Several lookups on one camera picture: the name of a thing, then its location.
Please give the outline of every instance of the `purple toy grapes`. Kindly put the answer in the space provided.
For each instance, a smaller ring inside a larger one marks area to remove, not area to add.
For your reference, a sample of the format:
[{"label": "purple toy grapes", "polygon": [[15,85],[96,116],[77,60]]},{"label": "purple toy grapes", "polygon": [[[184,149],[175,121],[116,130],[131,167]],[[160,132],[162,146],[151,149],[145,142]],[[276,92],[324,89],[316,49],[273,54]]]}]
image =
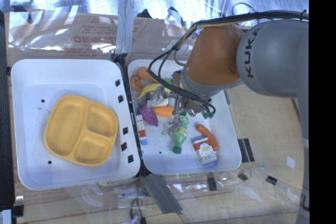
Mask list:
[{"label": "purple toy grapes", "polygon": [[139,108],[138,112],[142,114],[142,118],[156,127],[159,125],[158,117],[156,116],[154,110],[152,108],[148,108],[146,104],[144,104],[141,108]]}]

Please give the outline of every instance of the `toy sausage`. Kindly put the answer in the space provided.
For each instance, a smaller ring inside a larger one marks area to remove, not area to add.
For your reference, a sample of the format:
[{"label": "toy sausage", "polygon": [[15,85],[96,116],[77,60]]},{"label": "toy sausage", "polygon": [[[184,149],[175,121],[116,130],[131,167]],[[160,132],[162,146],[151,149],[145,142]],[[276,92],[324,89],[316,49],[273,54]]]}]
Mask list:
[{"label": "toy sausage", "polygon": [[213,134],[204,125],[198,124],[196,126],[196,130],[198,130],[204,136],[208,137],[212,148],[215,151],[218,150],[218,144],[217,144],[216,138],[213,136]]}]

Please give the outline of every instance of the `toy carrot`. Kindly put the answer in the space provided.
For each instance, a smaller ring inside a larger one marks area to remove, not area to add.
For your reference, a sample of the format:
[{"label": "toy carrot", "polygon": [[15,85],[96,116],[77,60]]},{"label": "toy carrot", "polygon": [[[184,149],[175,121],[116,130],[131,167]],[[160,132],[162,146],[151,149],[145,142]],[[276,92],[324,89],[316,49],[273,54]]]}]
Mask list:
[{"label": "toy carrot", "polygon": [[156,106],[153,110],[157,116],[170,118],[173,116],[174,108],[172,106]]},{"label": "toy carrot", "polygon": [[208,137],[212,148],[215,151],[218,150],[218,144],[217,144],[216,138],[213,136],[213,134],[204,125],[198,124],[196,126],[196,130],[198,130],[204,136]]}]

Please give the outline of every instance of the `toy banana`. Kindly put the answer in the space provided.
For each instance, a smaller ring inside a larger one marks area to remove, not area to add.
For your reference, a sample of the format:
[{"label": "toy banana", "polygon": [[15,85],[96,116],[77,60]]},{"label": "toy banana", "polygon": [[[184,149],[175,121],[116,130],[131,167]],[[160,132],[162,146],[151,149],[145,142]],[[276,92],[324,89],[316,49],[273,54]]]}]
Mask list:
[{"label": "toy banana", "polygon": [[[138,100],[141,100],[141,98],[143,98],[144,96],[146,96],[147,93],[149,93],[149,92],[155,92],[156,89],[157,89],[159,86],[161,86],[161,85],[162,85],[162,84],[160,84],[160,83],[151,83],[151,84],[148,84],[148,85],[144,86],[144,87],[142,88],[142,90],[141,90],[139,96],[137,97],[137,99],[138,99]],[[167,88],[164,88],[164,90],[165,90],[166,92],[170,92],[170,90],[167,89]]]}]

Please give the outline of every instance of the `sticker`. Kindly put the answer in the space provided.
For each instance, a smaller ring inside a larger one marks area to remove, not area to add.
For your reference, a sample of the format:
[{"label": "sticker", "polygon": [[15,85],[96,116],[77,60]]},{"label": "sticker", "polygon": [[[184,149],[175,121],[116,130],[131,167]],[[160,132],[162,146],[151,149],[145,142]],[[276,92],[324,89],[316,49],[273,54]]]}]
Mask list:
[{"label": "sticker", "polygon": [[286,161],[287,166],[289,166],[290,168],[295,169],[295,160],[291,157],[287,156],[287,161]]},{"label": "sticker", "polygon": [[265,170],[265,164],[264,163],[259,163],[259,168],[260,168],[260,170]]},{"label": "sticker", "polygon": [[218,160],[208,137],[195,140],[193,146],[202,165]]},{"label": "sticker", "polygon": [[135,120],[137,122],[136,126],[138,127],[138,133],[139,133],[139,138],[140,138],[141,145],[143,145],[143,146],[148,145],[146,131],[145,131],[145,125],[143,124],[142,114],[136,115]]}]

